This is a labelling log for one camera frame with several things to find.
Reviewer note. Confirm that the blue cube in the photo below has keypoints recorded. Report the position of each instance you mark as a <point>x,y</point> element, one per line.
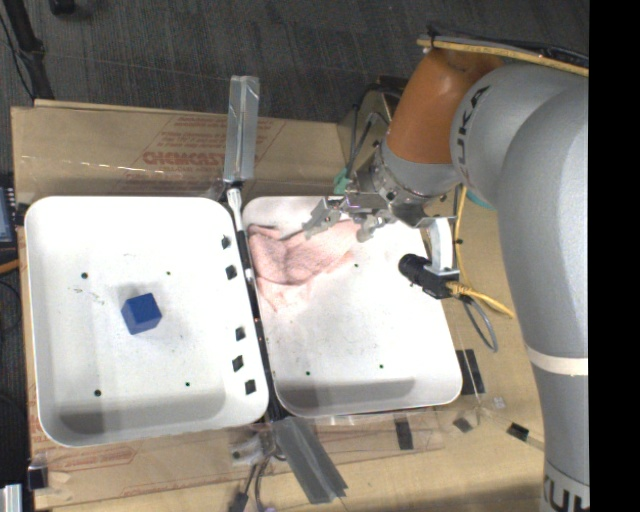
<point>142,314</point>

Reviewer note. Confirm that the black cylinder on white bracket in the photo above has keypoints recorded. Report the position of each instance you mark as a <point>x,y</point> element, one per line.
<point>425,277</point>

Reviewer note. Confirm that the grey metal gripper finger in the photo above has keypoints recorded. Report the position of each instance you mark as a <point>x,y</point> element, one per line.
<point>322,214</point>
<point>367,231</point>

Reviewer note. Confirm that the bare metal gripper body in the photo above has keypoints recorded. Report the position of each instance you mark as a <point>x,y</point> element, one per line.
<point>382,200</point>

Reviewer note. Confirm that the pink cloth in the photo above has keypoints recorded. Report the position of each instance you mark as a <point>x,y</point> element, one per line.
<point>285,262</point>

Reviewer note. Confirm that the brown cardboard board red print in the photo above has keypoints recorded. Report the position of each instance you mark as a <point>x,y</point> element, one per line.
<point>100,150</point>

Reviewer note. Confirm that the thin black and white rod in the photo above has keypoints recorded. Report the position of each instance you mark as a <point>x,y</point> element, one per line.
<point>248,272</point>

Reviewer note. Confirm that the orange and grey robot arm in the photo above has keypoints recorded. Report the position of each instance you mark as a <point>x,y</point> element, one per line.
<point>540,200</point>

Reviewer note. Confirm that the white plastic tray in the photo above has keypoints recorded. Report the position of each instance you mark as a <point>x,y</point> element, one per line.
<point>360,340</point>
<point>150,375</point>

